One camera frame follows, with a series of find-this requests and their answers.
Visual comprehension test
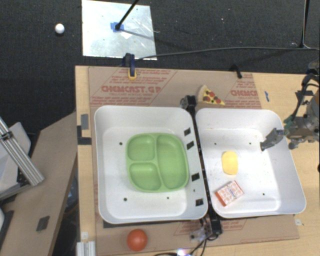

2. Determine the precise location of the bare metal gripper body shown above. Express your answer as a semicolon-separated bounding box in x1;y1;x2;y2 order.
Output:
284;113;320;144

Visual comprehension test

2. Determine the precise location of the white plastic tray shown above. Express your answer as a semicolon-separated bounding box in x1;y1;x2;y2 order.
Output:
194;107;308;220
93;104;209;225

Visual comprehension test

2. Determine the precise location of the yellow toy bread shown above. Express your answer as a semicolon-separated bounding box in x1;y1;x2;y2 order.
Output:
221;150;239;176

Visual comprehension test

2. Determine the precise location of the orange and white carton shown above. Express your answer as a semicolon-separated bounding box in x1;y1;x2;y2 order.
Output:
214;180;245;208

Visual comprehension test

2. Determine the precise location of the thin black rod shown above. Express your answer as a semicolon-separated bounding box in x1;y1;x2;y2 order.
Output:
189;106;216;222

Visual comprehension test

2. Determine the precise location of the toy pizza slice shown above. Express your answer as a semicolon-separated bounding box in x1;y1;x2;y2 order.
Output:
197;84;226;107

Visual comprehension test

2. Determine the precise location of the green divided plate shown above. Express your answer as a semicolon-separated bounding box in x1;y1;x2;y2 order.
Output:
125;132;190;194

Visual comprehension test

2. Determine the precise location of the brown cardboard board red print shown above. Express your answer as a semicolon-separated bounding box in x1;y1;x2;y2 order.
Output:
87;66;301;256

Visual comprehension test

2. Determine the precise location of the orange ball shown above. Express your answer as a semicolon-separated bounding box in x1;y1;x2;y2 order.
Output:
126;228;149;252

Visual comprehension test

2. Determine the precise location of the black block with thin wires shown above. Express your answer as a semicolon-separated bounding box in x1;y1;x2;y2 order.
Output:
180;94;197;110
203;216;223;238

